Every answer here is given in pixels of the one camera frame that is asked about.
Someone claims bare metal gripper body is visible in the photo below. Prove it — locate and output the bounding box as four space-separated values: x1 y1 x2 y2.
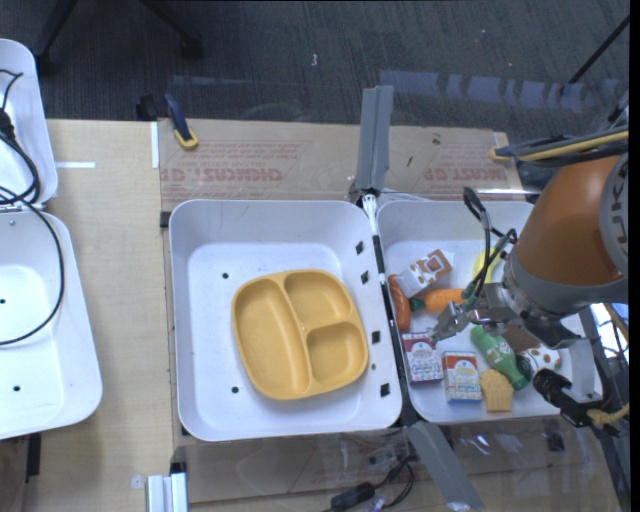
468 281 549 352

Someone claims orange carrot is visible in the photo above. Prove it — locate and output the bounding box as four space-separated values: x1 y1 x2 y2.
409 287 467 316

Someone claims red and white carton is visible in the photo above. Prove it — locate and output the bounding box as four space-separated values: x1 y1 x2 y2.
400 331 446 386

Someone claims green bottle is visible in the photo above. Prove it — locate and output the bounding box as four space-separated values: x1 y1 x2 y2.
469 324 532 392

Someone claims red sausage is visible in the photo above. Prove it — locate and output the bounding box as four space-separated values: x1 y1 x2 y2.
387 273 413 334

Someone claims yellow banana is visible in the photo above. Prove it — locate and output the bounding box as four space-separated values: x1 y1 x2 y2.
471 246 502 284

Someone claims white and brown milk carton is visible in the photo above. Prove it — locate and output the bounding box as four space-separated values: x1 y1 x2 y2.
394 248 457 300

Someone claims orange white and blue carton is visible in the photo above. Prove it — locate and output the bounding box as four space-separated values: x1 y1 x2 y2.
440 350 484 404

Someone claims white pizza slice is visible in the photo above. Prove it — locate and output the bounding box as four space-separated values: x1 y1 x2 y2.
519 344 563 374

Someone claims white plastic tray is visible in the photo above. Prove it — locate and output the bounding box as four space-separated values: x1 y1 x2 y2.
168 198 404 443
375 199 594 427

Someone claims thin black and white rod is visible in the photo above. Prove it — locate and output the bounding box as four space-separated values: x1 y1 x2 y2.
361 194 407 384

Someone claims yellow divided plate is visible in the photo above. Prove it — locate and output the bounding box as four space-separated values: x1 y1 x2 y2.
230 268 371 402

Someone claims brown cardboard board red print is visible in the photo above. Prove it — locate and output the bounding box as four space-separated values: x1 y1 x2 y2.
156 116 594 504

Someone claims black cylinder on white bracket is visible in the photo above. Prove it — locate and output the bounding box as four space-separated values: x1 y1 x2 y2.
531 338 604 429

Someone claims black block with thin wires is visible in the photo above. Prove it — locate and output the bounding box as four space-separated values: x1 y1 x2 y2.
350 183 385 204

